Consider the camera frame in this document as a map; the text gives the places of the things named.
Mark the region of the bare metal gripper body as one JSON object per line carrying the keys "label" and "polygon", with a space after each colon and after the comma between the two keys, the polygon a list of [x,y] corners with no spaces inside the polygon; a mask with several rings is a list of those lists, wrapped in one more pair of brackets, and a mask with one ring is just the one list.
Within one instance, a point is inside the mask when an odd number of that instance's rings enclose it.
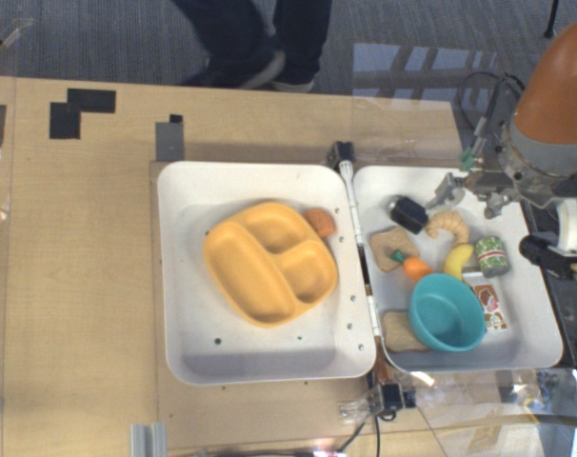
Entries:
{"label": "bare metal gripper body", "polygon": [[559,177],[541,172],[519,155],[485,152],[467,175],[465,186],[476,195],[509,194],[513,202],[527,200],[536,207],[549,207],[559,196],[552,187]]}

